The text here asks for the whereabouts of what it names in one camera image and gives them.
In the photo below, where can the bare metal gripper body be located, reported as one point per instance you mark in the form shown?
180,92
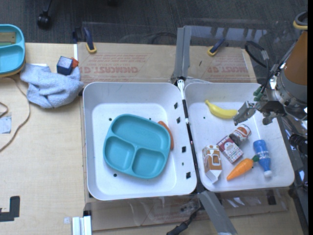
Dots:
291,110

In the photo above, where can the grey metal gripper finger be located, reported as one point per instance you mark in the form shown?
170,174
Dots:
268,118
244,112

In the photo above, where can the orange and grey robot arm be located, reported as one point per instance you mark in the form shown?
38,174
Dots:
297,57

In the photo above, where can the small red and white can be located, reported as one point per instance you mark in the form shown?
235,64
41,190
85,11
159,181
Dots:
242,133

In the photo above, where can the yellow banana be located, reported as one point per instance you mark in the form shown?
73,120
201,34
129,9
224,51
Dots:
221,112

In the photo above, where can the blue bottle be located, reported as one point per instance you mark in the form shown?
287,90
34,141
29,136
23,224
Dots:
262,155

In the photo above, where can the red and white carton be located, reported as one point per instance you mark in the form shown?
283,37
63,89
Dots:
231,150

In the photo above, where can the orange carrot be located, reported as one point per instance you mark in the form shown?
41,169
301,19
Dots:
240,169

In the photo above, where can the orange and white carton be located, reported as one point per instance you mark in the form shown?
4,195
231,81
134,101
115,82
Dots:
211,161

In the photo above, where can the white plastic tray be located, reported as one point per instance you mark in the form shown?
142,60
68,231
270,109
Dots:
244,182
97,155

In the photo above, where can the orange sausage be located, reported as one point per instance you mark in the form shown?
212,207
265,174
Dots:
171,137

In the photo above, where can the blue divided plate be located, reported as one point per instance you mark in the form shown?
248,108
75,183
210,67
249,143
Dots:
137,131
11,57

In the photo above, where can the brown cardboard board red print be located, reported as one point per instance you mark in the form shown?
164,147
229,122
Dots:
122,67

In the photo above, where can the blue cube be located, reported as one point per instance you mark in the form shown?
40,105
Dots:
64,66

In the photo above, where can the pale blue cloth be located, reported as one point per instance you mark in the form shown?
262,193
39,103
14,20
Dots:
49,89

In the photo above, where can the black office chair base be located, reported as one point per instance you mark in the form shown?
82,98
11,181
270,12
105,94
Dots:
46,13

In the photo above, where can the yellow divided plate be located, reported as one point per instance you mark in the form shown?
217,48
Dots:
14,73

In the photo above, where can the black cylinder on white bracket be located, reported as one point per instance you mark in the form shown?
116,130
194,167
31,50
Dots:
298,141

